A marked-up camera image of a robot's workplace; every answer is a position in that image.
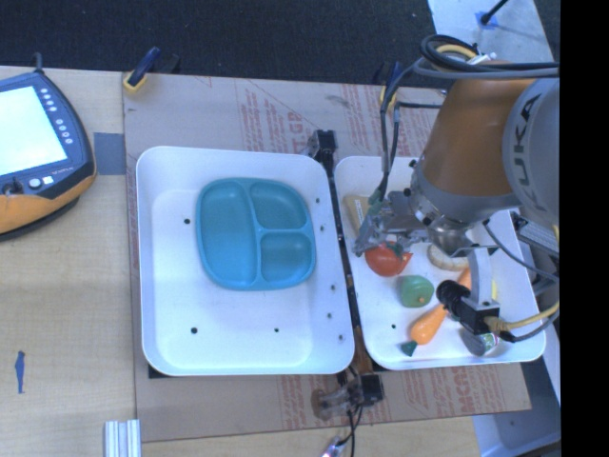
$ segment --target white tray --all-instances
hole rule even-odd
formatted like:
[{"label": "white tray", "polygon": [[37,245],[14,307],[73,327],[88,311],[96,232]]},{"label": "white tray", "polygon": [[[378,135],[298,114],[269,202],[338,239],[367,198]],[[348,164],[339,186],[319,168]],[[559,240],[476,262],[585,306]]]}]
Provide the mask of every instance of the white tray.
[{"label": "white tray", "polygon": [[[309,208],[316,266],[285,289],[221,288],[195,235],[201,189],[227,177],[282,181]],[[156,147],[136,167],[143,350],[171,376],[330,374],[355,343],[324,168],[298,154]]]},{"label": "white tray", "polygon": [[[395,159],[387,191],[403,190],[410,185],[412,169],[408,163],[412,159],[405,157]],[[335,171],[363,340],[370,357],[380,366],[393,370],[525,362],[540,357],[545,348],[543,332],[516,344],[501,341],[499,346],[486,355],[474,356],[462,342],[460,330],[464,328],[450,318],[444,320],[433,340],[429,344],[418,346],[411,357],[402,352],[400,345],[409,340],[408,331],[411,324],[436,305],[438,300],[434,294],[432,301],[426,307],[405,308],[400,302],[398,277],[383,278],[375,274],[368,267],[363,256],[357,257],[353,253],[352,246],[357,232],[351,224],[343,199],[347,195],[369,196],[379,185],[381,178],[379,157],[347,157],[337,165]],[[507,211],[493,215],[489,226],[512,252],[521,255],[519,241]],[[493,244],[482,226],[473,228],[471,238],[481,245]],[[427,260],[427,247],[428,244],[419,243],[412,248],[414,255],[400,275],[420,274],[429,279],[434,288],[445,279],[456,280],[459,276],[458,272],[436,268]],[[503,319],[519,321],[539,312],[526,268],[498,250],[491,256],[491,269]],[[513,333],[522,335],[538,327],[539,324],[540,322],[514,329]]]}]

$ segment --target device screen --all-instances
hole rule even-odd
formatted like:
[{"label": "device screen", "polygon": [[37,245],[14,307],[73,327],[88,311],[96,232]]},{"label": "device screen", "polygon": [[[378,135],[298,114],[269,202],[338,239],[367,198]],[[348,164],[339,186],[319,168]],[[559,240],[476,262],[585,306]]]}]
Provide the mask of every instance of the device screen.
[{"label": "device screen", "polygon": [[0,176],[68,159],[34,87],[0,92]]}]

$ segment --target cardboard sheet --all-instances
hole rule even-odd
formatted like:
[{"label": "cardboard sheet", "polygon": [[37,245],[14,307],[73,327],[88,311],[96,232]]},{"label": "cardboard sheet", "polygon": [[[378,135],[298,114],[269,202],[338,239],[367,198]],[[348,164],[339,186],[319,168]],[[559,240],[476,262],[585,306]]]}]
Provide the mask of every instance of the cardboard sheet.
[{"label": "cardboard sheet", "polygon": [[[135,196],[140,154],[162,145],[301,153],[315,130],[332,129],[337,163],[349,155],[380,155],[380,91],[362,85],[151,74],[138,92],[124,92],[136,406],[143,442],[345,426],[348,421],[323,421],[313,413],[315,390],[338,389],[333,375],[169,378],[150,373],[140,320]],[[443,95],[436,89],[401,89],[399,99],[440,104]],[[403,111],[398,155],[421,154],[435,115],[433,109]],[[380,374],[385,398],[363,413],[363,424],[530,408],[519,364]]]}]

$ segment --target blue plate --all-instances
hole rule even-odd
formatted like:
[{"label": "blue plate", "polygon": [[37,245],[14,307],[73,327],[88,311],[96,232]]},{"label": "blue plate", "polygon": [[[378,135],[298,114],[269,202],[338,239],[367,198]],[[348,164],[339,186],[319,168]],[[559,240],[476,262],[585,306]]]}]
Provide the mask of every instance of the blue plate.
[{"label": "blue plate", "polygon": [[315,268],[305,200],[278,181],[228,178],[203,188],[196,232],[206,273],[224,288],[289,288]]}]

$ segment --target table surface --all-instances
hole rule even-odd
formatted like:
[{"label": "table surface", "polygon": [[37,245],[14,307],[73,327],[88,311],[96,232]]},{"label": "table surface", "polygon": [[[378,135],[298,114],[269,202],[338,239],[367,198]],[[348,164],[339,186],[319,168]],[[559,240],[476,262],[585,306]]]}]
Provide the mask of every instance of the table surface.
[{"label": "table surface", "polygon": [[[0,79],[30,68],[0,67]],[[124,133],[122,74],[45,70],[89,134]],[[100,175],[51,224],[0,243],[0,454],[101,456],[106,421],[136,418],[125,175]],[[15,361],[25,353],[23,392]],[[142,445],[142,455],[321,455],[346,428]],[[360,426],[356,455],[480,455],[471,417]]]}]

